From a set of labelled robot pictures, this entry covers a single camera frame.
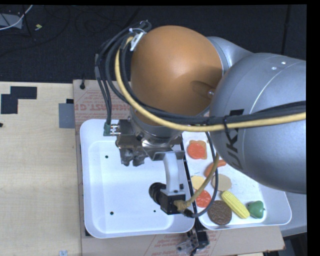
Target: yellow corn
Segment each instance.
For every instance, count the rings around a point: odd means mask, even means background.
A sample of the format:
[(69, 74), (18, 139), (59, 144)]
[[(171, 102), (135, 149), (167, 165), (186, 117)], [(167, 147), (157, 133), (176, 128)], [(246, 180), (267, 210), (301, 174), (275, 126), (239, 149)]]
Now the yellow corn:
[(224, 191), (221, 194), (221, 197), (223, 201), (231, 208), (231, 210), (241, 219), (246, 219), (250, 216), (248, 209), (230, 191)]

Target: green pepper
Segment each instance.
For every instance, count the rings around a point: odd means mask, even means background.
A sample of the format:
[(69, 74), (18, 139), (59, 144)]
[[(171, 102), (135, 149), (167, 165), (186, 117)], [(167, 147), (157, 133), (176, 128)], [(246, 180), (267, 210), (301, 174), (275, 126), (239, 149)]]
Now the green pepper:
[(252, 217), (256, 219), (263, 218), (265, 208), (264, 208), (264, 203), (262, 201), (255, 201), (255, 202), (249, 203), (247, 205), (247, 208)]

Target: black tape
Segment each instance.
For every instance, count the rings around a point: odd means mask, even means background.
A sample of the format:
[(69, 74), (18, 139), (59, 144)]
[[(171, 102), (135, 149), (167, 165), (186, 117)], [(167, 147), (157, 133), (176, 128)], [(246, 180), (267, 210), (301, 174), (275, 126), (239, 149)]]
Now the black tape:
[(224, 125), (224, 132), (226, 135), (229, 135), (229, 128), (227, 126), (227, 117), (228, 115), (225, 115), (223, 118), (223, 125)]
[(67, 104), (73, 104), (74, 103), (74, 99), (73, 98), (67, 98), (65, 103)]
[(37, 87), (11, 86), (10, 94), (1, 94), (1, 114), (18, 114), (18, 100), (36, 100)]

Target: yellow cable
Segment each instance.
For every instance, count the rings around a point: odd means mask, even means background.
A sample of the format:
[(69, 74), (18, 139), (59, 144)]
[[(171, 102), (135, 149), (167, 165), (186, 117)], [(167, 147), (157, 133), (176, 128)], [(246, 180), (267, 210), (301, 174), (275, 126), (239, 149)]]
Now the yellow cable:
[[(157, 124), (159, 124), (161, 126), (165, 126), (165, 127), (168, 127), (168, 128), (174, 129), (174, 130), (186, 131), (186, 132), (214, 132), (214, 131), (221, 131), (221, 130), (225, 129), (225, 126), (223, 124), (206, 125), (206, 126), (191, 126), (191, 125), (178, 124), (178, 123), (164, 120), (164, 119), (150, 113), (146, 109), (144, 109), (131, 97), (131, 95), (126, 90), (126, 87), (121, 79), (119, 57), (120, 57), (120, 50), (118, 50), (116, 53), (115, 67), (114, 67), (115, 68), (115, 77), (116, 77), (116, 81), (118, 83), (118, 86), (119, 86), (123, 96), (129, 102), (129, 104), (134, 109), (136, 109), (138, 112), (140, 112), (142, 115), (144, 115), (146, 118), (156, 122)], [(298, 114), (291, 114), (291, 115), (286, 115), (286, 116), (259, 119), (259, 120), (229, 123), (229, 124), (227, 124), (227, 128), (234, 129), (234, 128), (272, 126), (272, 125), (291, 123), (291, 122), (295, 122), (295, 121), (301, 121), (304, 119), (306, 119), (306, 112), (302, 112), (302, 113), (298, 113)]]
[(212, 169), (211, 169), (209, 175), (206, 177), (206, 179), (204, 180), (202, 185), (199, 187), (199, 189), (197, 189), (197, 191), (194, 192), (193, 196), (191, 196), (190, 199), (187, 201), (176, 200), (173, 202), (173, 204), (177, 207), (178, 211), (184, 211), (185, 209), (187, 209), (197, 199), (197, 197), (202, 193), (202, 191), (204, 191), (204, 189), (206, 188), (208, 183), (213, 178), (213, 176), (217, 170), (218, 163), (219, 163), (219, 154), (216, 153), (215, 154), (215, 161), (214, 161), (214, 164), (212, 166)]

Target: black cable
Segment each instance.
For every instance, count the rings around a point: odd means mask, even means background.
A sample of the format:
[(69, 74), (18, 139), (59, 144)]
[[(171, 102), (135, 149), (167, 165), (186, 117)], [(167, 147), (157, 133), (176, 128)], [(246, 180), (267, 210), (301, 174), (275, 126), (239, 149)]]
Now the black cable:
[(97, 15), (100, 16), (101, 18), (107, 19), (110, 22), (121, 22), (121, 21), (123, 21), (122, 19), (120, 19), (120, 18), (115, 19), (116, 7), (117, 7), (116, 5), (113, 6), (113, 11), (112, 11), (111, 17), (106, 16), (103, 12), (101, 12), (101, 13), (97, 12)]
[[(106, 18), (105, 16), (101, 16), (98, 14), (99, 10), (97, 11), (86, 11), (86, 10), (80, 10), (78, 8), (75, 8), (74, 6), (70, 5), (70, 7), (74, 8), (75, 10), (78, 10), (80, 11), (80, 13), (74, 18), (74, 19), (71, 19), (70, 17), (69, 18), (65, 18), (65, 17), (61, 17), (61, 16), (57, 16), (55, 15), (55, 13), (51, 13), (48, 8), (46, 7), (46, 5), (43, 6), (44, 7), (44, 10), (50, 14), (52, 17), (56, 18), (56, 19), (60, 19), (60, 20), (67, 20), (69, 22), (74, 22), (74, 26), (75, 26), (75, 29), (84, 37), (91, 37), (91, 36), (94, 36), (95, 34), (98, 34), (98, 33), (101, 33), (102, 31), (104, 31), (105, 29), (107, 29), (110, 25), (116, 25), (116, 26), (119, 26), (118, 24), (115, 24), (115, 23), (112, 23), (114, 20), (110, 19), (110, 18)], [(95, 20), (86, 20), (86, 21), (80, 21), (80, 16), (82, 16), (83, 14), (86, 14), (86, 13), (96, 13), (97, 16), (99, 17), (102, 17), (104, 20), (98, 20), (98, 19), (95, 19)], [(104, 28), (102, 30), (99, 30), (99, 31), (92, 31), (91, 29), (88, 29), (88, 23), (91, 22), (91, 21), (99, 21), (99, 22), (105, 22), (105, 21), (109, 21), (108, 24), (106, 24), (104, 26)], [(84, 27), (92, 34), (90, 35), (86, 35), (85, 33), (83, 33), (83, 31), (79, 28), (78, 24), (83, 24)]]
[(281, 55), (285, 55), (286, 42), (287, 42), (287, 34), (290, 23), (290, 14), (291, 14), (291, 4), (287, 5), (286, 14), (285, 14), (285, 22), (283, 29), (283, 38), (282, 38), (282, 46), (281, 46)]
[[(145, 24), (142, 24), (140, 22), (140, 28), (145, 29), (147, 31), (151, 28), (151, 24), (148, 21), (145, 21), (145, 22), (146, 22)], [(101, 77), (105, 75), (105, 79), (107, 80), (110, 88), (125, 103), (129, 104), (128, 101), (125, 99), (125, 97), (122, 95), (122, 93), (116, 89), (115, 85), (113, 84), (112, 75), (110, 73), (110, 69), (114, 68), (114, 56), (118, 51), (118, 49), (120, 49), (120, 76), (128, 93), (132, 96), (132, 98), (138, 104), (140, 104), (143, 108), (145, 108), (152, 114), (177, 124), (198, 125), (198, 126), (220, 125), (220, 124), (227, 124), (227, 123), (232, 124), (232, 123), (239, 123), (239, 122), (283, 117), (283, 116), (303, 113), (306, 111), (306, 101), (299, 101), (299, 102), (292, 102), (289, 104), (278, 105), (275, 107), (269, 107), (269, 108), (257, 111), (255, 113), (250, 113), (250, 114), (226, 115), (226, 116), (220, 116), (220, 117), (216, 117), (216, 116), (203, 117), (200, 115), (188, 116), (188, 115), (169, 113), (164, 110), (151, 107), (141, 102), (135, 96), (129, 84), (129, 80), (126, 74), (126, 52), (128, 51), (129, 44), (124, 44), (124, 42), (127, 41), (129, 36), (135, 35), (134, 32), (129, 33), (128, 29), (133, 28), (132, 31), (134, 31), (134, 28), (136, 28), (138, 25), (139, 23), (138, 24), (136, 23), (132, 26), (125, 28), (124, 30), (119, 32), (115, 37), (113, 37), (112, 39), (104, 43), (102, 50), (99, 53), (95, 63), (95, 65), (99, 68)], [(102, 59), (105, 60), (104, 69), (102, 69), (102, 65), (100, 64)]]
[(30, 31), (30, 28), (29, 28), (29, 25), (28, 25), (28, 20), (27, 20), (27, 15), (26, 15), (26, 10), (25, 10), (25, 5), (24, 4), (22, 4), (22, 10), (23, 10), (23, 15), (24, 15), (23, 18), (24, 18), (24, 21), (25, 21), (26, 28), (27, 28), (31, 38), (33, 38), (32, 33)]
[[(112, 23), (111, 21), (108, 20), (107, 24), (104, 24), (101, 29), (96, 30), (97, 26), (95, 26), (95, 25), (90, 26), (90, 23), (92, 23), (92, 22), (105, 23), (106, 21), (105, 20), (99, 20), (99, 19), (89, 19), (89, 20), (86, 20), (86, 21), (83, 21), (83, 22), (79, 21), (80, 17), (85, 15), (85, 14), (86, 14), (86, 12), (81, 12), (74, 19), (75, 29), (78, 31), (78, 33), (80, 35), (82, 35), (84, 37), (92, 37), (92, 36), (94, 36), (96, 34), (100, 34), (103, 31), (105, 31), (106, 29), (108, 29), (110, 24)], [(90, 34), (83, 33), (83, 31), (79, 28), (78, 24), (83, 24), (83, 26), (86, 29), (86, 31), (89, 32)]]
[[(22, 4), (22, 8), (23, 8), (23, 14), (24, 14), (24, 17), (26, 17), (26, 12), (25, 12), (25, 8), (24, 8), (24, 5)], [(6, 19), (6, 17), (0, 13), (0, 15), (2, 16), (2, 18), (4, 19), (4, 21), (6, 22), (6, 24), (8, 26), (10, 26), (10, 23), (9, 21)], [(29, 31), (29, 28), (28, 28), (28, 32), (19, 32), (19, 33), (2, 33), (0, 34), (0, 37), (3, 37), (3, 36), (23, 36), (23, 37), (26, 37), (26, 36), (32, 36), (30, 31)]]
[[(70, 9), (68, 8), (67, 6), (67, 10), (68, 10), (68, 16), (70, 17)], [(52, 38), (49, 38), (48, 40), (45, 40), (45, 41), (42, 41), (40, 43), (37, 43), (37, 44), (33, 44), (33, 45), (30, 45), (30, 46), (25, 46), (25, 47), (19, 47), (19, 48), (14, 48), (14, 49), (11, 49), (11, 50), (8, 50), (4, 53), (2, 53), (0, 55), (0, 58), (3, 57), (4, 55), (6, 54), (10, 54), (10, 53), (13, 53), (15, 51), (20, 51), (20, 50), (27, 50), (27, 49), (31, 49), (31, 48), (34, 48), (34, 47), (38, 47), (38, 46), (42, 46), (46, 43), (49, 43), (51, 41), (53, 41), (54, 39), (56, 39), (57, 37), (59, 37), (67, 28), (67, 26), (69, 25), (69, 19), (66, 19), (68, 22), (65, 23), (65, 25), (63, 26), (62, 30), (59, 31), (56, 35), (54, 35)]]
[[(216, 161), (216, 154), (215, 154), (215, 149), (213, 146), (213, 141), (211, 139), (209, 132), (206, 132), (205, 135), (209, 141), (209, 146), (210, 146), (213, 162), (215, 162)], [(217, 168), (215, 170), (215, 183), (214, 183), (213, 195), (212, 195), (212, 198), (211, 198), (209, 204), (207, 205), (207, 207), (204, 208), (200, 212), (196, 212), (196, 213), (192, 213), (192, 214), (190, 213), (190, 210), (185, 210), (184, 212), (182, 212), (182, 214), (184, 214), (185, 216), (190, 217), (190, 218), (198, 218), (198, 217), (202, 216), (203, 214), (205, 214), (209, 210), (209, 208), (213, 205), (214, 201), (216, 200), (216, 196), (218, 193), (218, 184), (219, 184), (219, 179), (218, 179), (218, 168)]]
[(119, 58), (120, 59), (121, 80), (122, 80), (127, 92), (130, 94), (130, 96), (137, 103), (139, 103), (139, 105), (141, 105), (142, 107), (147, 109), (152, 114), (154, 114), (158, 117), (162, 117), (167, 121), (172, 121), (177, 124), (184, 124), (184, 125), (216, 125), (216, 124), (225, 124), (226, 121), (228, 121), (228, 123), (231, 124), (231, 123), (238, 123), (238, 122), (245, 122), (245, 121), (253, 121), (253, 120), (257, 120), (257, 119), (287, 116), (287, 115), (302, 113), (302, 112), (306, 111), (306, 102), (305, 101), (293, 102), (293, 103), (289, 103), (289, 104), (270, 107), (268, 109), (263, 109), (263, 110), (258, 111), (256, 113), (251, 113), (251, 114), (247, 114), (247, 115), (235, 115), (235, 116), (224, 116), (224, 117), (214, 117), (214, 116), (203, 117), (201, 115), (187, 116), (187, 115), (169, 113), (164, 110), (154, 108), (152, 106), (149, 106), (149, 105), (141, 102), (134, 95), (134, 92), (132, 91), (131, 86), (129, 85), (129, 80), (128, 80), (128, 77), (126, 74), (126, 65), (125, 65), (126, 52), (129, 48), (128, 46), (129, 46), (129, 44), (127, 44), (120, 51), (120, 58)]
[[(111, 87), (111, 89), (114, 92), (118, 91), (113, 84), (113, 81), (112, 81), (112, 78), (111, 78), (111, 75), (109, 72), (110, 62), (111, 62), (111, 59), (112, 59), (116, 49), (118, 49), (120, 47), (122, 41), (126, 40), (129, 36), (131, 36), (131, 34), (128, 33), (128, 31), (129, 31), (129, 27), (122, 30), (115, 37), (113, 37), (112, 39), (110, 39), (106, 43), (104, 43), (101, 52), (97, 55), (97, 58), (95, 60), (95, 76), (96, 76), (96, 80), (99, 83), (99, 87), (102, 92), (104, 102), (106, 105), (106, 109), (107, 109), (106, 123), (108, 125), (111, 124), (111, 115), (112, 115), (112, 101), (111, 101), (111, 95), (110, 95), (108, 85)], [(101, 60), (103, 59), (104, 56), (106, 56), (105, 57), (105, 64), (103, 64), (103, 62), (101, 63)], [(105, 68), (108, 71), (106, 71), (104, 73), (102, 71), (102, 68)], [(125, 98), (120, 93), (118, 93), (117, 96), (119, 98), (121, 98), (121, 99), (123, 98), (125, 100)]]
[[(66, 8), (69, 10), (69, 12), (71, 12), (70, 7), (68, 5), (65, 5)], [(65, 17), (60, 17), (55, 15), (55, 13), (59, 10), (61, 10), (62, 8), (59, 8), (58, 10), (55, 10), (54, 13), (51, 13), (48, 9), (47, 9), (47, 5), (43, 5), (43, 9), (50, 14), (52, 17), (56, 18), (56, 19), (60, 19), (60, 20), (64, 20), (64, 21), (68, 21), (68, 22), (72, 22), (74, 20), (70, 19), (71, 16), (69, 16), (68, 18)]]

